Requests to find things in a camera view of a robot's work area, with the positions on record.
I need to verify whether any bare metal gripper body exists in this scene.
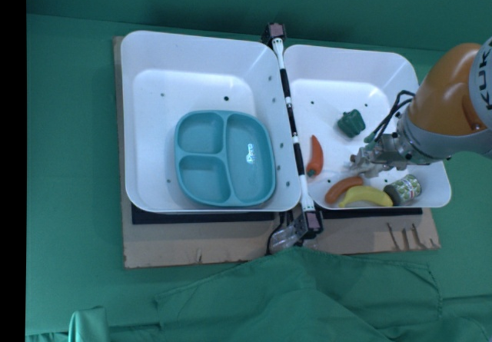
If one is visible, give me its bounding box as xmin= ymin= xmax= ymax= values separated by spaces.
xmin=359 ymin=132 xmax=415 ymax=177

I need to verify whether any yellow banana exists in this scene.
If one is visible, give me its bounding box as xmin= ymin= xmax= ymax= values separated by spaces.
xmin=337 ymin=185 xmax=394 ymax=209

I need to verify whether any orange sausage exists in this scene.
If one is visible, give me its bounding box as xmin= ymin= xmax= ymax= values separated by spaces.
xmin=324 ymin=175 xmax=364 ymax=205

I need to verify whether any green bell pepper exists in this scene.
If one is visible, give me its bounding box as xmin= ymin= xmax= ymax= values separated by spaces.
xmin=337 ymin=108 xmax=367 ymax=138

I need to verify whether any orange chili pepper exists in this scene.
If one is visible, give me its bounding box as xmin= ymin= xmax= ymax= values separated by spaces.
xmin=305 ymin=134 xmax=324 ymax=179

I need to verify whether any green peas can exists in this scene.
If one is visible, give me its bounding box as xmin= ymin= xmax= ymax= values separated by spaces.
xmin=383 ymin=174 xmax=423 ymax=205

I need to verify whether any white plastic tray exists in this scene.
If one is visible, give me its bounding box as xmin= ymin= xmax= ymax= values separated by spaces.
xmin=120 ymin=29 xmax=303 ymax=215
xmin=283 ymin=44 xmax=453 ymax=211

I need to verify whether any black and white thin rod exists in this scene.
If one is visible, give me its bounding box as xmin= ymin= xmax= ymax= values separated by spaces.
xmin=271 ymin=37 xmax=317 ymax=215

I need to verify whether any blue divided plate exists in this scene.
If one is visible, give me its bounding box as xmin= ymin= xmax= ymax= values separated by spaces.
xmin=174 ymin=110 xmax=277 ymax=208

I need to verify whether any green cloth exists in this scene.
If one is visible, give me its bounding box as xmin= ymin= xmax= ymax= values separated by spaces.
xmin=153 ymin=247 xmax=492 ymax=342

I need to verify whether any brown cardboard board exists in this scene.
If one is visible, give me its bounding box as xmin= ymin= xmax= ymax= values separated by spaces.
xmin=112 ymin=35 xmax=442 ymax=269

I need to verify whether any black block with wires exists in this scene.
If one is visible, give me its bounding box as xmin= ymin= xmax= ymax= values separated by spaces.
xmin=291 ymin=211 xmax=324 ymax=242
xmin=261 ymin=22 xmax=289 ymax=46

